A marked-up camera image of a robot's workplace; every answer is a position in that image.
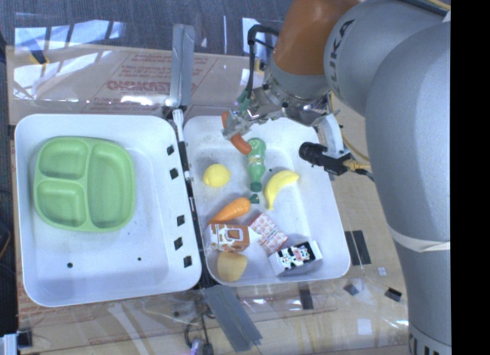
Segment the yellow ball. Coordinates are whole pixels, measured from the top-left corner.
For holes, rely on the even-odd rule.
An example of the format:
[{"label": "yellow ball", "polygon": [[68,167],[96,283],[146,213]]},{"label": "yellow ball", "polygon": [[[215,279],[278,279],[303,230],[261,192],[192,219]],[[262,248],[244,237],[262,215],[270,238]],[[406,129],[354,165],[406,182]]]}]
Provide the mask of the yellow ball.
[{"label": "yellow ball", "polygon": [[224,164],[215,163],[209,166],[202,176],[202,181],[210,187],[223,187],[228,183],[231,171]]}]

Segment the yellow banana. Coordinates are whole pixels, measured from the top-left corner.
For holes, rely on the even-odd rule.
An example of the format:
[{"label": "yellow banana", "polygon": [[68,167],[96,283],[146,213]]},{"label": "yellow banana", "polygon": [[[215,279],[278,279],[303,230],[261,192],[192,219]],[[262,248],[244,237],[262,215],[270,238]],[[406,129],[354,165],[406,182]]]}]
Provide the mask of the yellow banana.
[{"label": "yellow banana", "polygon": [[269,210],[273,209],[274,201],[277,194],[286,185],[291,184],[299,179],[299,174],[292,170],[281,170],[279,173],[275,173],[267,182],[266,187],[263,190],[263,194],[269,203]]}]

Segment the green plate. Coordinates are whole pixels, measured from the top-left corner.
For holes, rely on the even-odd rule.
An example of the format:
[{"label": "green plate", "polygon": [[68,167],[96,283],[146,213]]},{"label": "green plate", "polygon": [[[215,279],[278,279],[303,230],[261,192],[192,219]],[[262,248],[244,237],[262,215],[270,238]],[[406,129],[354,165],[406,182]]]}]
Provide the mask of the green plate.
[{"label": "green plate", "polygon": [[134,163],[122,146],[71,136],[42,145],[34,173],[34,205],[46,223],[67,230],[117,230],[131,220],[135,201]]}]

